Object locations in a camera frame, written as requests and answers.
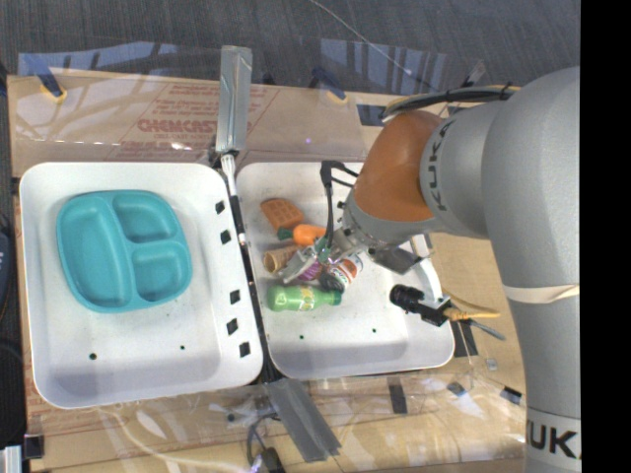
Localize orange carrot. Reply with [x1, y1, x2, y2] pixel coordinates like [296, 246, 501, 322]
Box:
[276, 224, 327, 246]

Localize blue divided plate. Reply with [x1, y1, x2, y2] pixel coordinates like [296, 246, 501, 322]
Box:
[55, 189, 193, 313]

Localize white plastic tray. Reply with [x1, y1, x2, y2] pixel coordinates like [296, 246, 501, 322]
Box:
[18, 161, 264, 410]
[235, 161, 456, 381]

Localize brown waffle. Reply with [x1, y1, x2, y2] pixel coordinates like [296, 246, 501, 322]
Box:
[259, 198, 306, 233]

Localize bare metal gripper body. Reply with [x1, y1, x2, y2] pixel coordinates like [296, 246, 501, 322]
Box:
[301, 228, 376, 265]

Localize black cylinder on white bracket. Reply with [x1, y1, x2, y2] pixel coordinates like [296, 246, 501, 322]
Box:
[388, 234, 453, 328]

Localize tan ice cream cone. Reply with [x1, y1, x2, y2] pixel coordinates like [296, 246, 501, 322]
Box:
[261, 243, 305, 275]

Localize green bottle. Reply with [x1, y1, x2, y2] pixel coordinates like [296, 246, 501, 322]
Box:
[266, 284, 343, 313]

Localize purple grapes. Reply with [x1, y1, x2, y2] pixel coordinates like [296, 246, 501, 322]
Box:
[298, 259, 325, 283]

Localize brown cardboard board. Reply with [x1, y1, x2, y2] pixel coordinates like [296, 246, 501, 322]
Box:
[6, 69, 528, 473]

